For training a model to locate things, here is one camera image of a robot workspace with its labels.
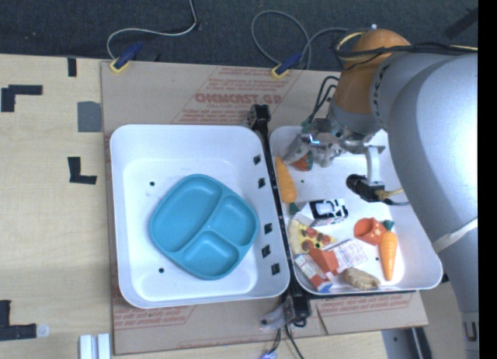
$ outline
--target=wooden surface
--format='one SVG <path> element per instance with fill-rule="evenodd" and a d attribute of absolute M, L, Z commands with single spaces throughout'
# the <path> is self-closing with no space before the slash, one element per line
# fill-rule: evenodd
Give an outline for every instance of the wooden surface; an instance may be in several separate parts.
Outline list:
<path fill-rule="evenodd" d="M 0 86 L 43 85 L 0 113 L 0 300 L 11 324 L 47 324 L 49 337 L 0 342 L 0 357 L 77 357 L 78 337 L 111 333 L 109 241 L 102 133 L 81 133 L 77 103 L 101 102 L 99 61 L 0 55 Z M 96 185 L 69 183 L 68 157 Z M 127 355 L 259 358 L 270 343 Z M 297 340 L 306 358 L 385 359 L 381 332 Z M 279 357 L 297 357 L 288 341 Z"/>

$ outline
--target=cardboard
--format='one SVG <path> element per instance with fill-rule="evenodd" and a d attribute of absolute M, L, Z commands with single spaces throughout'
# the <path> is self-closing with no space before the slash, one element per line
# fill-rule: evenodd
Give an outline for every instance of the cardboard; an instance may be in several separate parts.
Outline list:
<path fill-rule="evenodd" d="M 269 105 L 270 131 L 297 125 L 311 113 L 321 82 L 330 74 L 291 71 L 277 81 L 264 68 L 133 62 L 116 75 L 109 62 L 101 63 L 114 354 L 271 341 L 275 332 L 260 329 L 259 319 L 280 302 L 279 298 L 266 298 L 139 309 L 122 298 L 117 283 L 109 163 L 109 139 L 114 130 L 124 124 L 243 125 L 256 103 Z M 297 338 L 427 324 L 417 291 L 326 298 L 311 304 L 313 313 L 307 325 L 293 330 Z"/>

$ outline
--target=white tray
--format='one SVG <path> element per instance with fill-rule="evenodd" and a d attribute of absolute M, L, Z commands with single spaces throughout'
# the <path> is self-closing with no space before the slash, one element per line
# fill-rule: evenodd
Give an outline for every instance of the white tray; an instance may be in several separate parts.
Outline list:
<path fill-rule="evenodd" d="M 110 140 L 119 286 L 139 308 L 268 298 L 290 282 L 273 192 L 259 137 L 246 127 L 127 125 Z M 205 281 L 159 252 L 148 220 L 182 178 L 205 174 L 245 199 L 260 228 L 243 261 Z"/>
<path fill-rule="evenodd" d="M 280 127 L 270 136 L 269 144 L 273 159 L 283 157 L 293 139 L 301 130 L 300 127 Z M 380 154 L 381 177 L 385 182 L 386 190 L 396 190 L 401 185 L 391 162 L 388 150 L 388 139 L 384 131 L 377 133 L 369 145 L 383 145 L 385 150 Z M 346 186 L 346 178 L 350 174 L 366 175 L 367 161 L 365 155 L 346 153 L 334 159 L 329 167 L 322 168 L 314 164 L 310 171 L 299 171 L 293 166 L 288 167 L 297 188 L 297 203 L 312 200 L 343 198 L 349 210 L 349 216 L 335 225 L 318 227 L 320 232 L 328 233 L 337 238 L 337 243 L 347 239 L 354 239 L 353 227 L 361 218 L 375 217 L 378 221 L 391 219 L 395 222 L 394 232 L 398 235 L 398 251 L 394 266 L 394 276 L 391 281 L 384 279 L 381 262 L 377 259 L 378 248 L 357 242 L 366 253 L 368 261 L 358 266 L 361 270 L 373 274 L 381 281 L 379 290 L 410 291 L 434 288 L 443 276 L 443 269 L 439 257 L 433 251 L 431 243 L 424 229 L 410 206 L 388 206 L 382 203 L 367 203 Z M 399 194 L 391 198 L 395 201 L 407 201 L 405 195 Z M 282 203 L 283 216 L 288 226 L 292 215 L 288 205 Z M 330 295 L 318 293 L 298 267 L 294 267 L 297 279 L 303 288 L 316 295 Z M 339 276 L 334 277 L 331 295 L 364 294 L 368 291 L 359 291 L 346 284 Z"/>

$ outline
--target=orange cup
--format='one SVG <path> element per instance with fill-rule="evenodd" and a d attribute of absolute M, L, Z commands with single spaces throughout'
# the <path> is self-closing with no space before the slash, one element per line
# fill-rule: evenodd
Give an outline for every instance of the orange cup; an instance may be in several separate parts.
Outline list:
<path fill-rule="evenodd" d="M 377 246 L 386 230 L 376 218 L 361 218 L 354 226 L 354 236 L 365 243 Z"/>

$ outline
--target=orange carrot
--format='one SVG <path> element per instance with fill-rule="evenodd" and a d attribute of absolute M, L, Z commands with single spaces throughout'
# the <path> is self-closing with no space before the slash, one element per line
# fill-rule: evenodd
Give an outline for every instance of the orange carrot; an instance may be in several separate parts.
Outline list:
<path fill-rule="evenodd" d="M 394 226 L 393 221 L 385 221 L 384 226 L 387 229 L 381 236 L 380 241 L 380 258 L 383 265 L 385 279 L 391 281 L 394 274 L 395 254 L 397 253 L 398 238 L 391 230 Z"/>
<path fill-rule="evenodd" d="M 294 180 L 281 157 L 276 157 L 276 177 L 278 179 L 278 187 L 280 188 L 282 202 L 288 204 L 293 203 L 297 199 L 297 189 L 295 188 Z"/>

